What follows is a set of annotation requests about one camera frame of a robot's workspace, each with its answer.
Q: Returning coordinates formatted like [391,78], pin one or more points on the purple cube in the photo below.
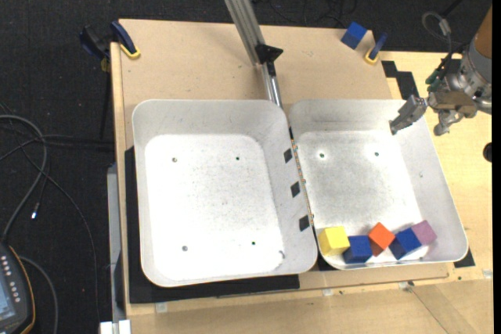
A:
[424,232]

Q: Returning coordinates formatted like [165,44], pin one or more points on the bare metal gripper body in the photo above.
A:
[456,98]

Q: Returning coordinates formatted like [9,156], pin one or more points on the white plastic tray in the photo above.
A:
[211,203]
[360,187]

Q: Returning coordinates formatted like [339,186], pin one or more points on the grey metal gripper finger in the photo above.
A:
[410,111]
[444,123]

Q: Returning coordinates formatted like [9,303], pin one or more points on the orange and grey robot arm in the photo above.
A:
[484,39]

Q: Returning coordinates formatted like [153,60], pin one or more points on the brown flat board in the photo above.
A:
[195,66]

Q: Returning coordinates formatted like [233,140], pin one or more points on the orange cube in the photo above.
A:
[380,236]

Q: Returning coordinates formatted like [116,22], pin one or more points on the yellow cube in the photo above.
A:
[333,239]

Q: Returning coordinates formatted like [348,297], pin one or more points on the blue cube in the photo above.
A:
[354,34]
[358,248]
[407,242]

